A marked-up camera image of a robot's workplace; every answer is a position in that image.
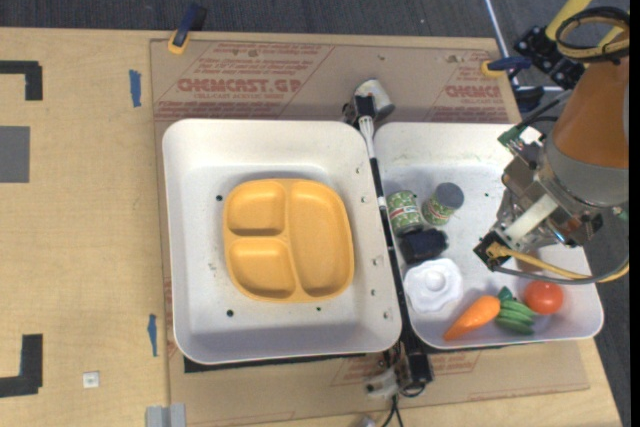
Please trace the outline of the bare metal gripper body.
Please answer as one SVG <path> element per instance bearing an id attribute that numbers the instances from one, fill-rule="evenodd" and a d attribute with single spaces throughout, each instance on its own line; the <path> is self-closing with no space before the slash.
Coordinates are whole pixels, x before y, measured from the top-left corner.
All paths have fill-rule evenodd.
<path id="1" fill-rule="evenodd" d="M 541 150 L 515 156 L 502 183 L 495 233 L 508 247 L 582 246 L 602 226 L 602 209 L 567 189 Z"/>

